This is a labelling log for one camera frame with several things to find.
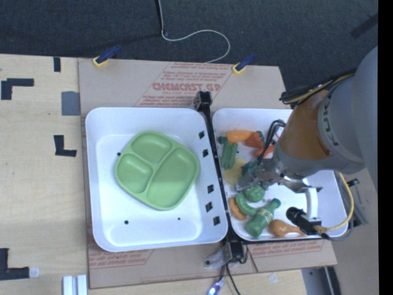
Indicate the orange toy pepper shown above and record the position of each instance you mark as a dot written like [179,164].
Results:
[239,135]

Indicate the yellow round toy slice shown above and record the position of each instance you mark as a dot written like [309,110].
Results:
[231,174]

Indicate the black cylinder on white bracket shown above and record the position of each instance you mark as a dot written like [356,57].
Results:
[302,220]

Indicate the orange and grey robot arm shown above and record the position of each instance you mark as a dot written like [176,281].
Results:
[334,128]

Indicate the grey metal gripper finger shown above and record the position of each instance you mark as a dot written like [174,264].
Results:
[264,185]
[244,185]

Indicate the brown cardboard board red print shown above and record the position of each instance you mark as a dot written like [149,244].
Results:
[129,81]

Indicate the green toy broccoli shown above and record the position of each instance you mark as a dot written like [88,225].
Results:
[253,194]

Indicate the orange toy pear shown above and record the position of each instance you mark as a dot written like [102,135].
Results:
[281,228]

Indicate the green toy bottle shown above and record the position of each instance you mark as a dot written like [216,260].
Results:
[261,220]

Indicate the orange toy carrot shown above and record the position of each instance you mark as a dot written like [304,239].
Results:
[255,140]
[267,150]

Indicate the green toy cucumber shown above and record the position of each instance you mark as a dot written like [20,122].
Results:
[244,206]

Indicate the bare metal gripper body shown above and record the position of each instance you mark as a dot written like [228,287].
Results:
[267,171]

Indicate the white plastic tray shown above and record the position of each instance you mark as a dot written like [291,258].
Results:
[325,201]
[153,229]

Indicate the green divided plate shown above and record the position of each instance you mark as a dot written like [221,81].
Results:
[156,171]

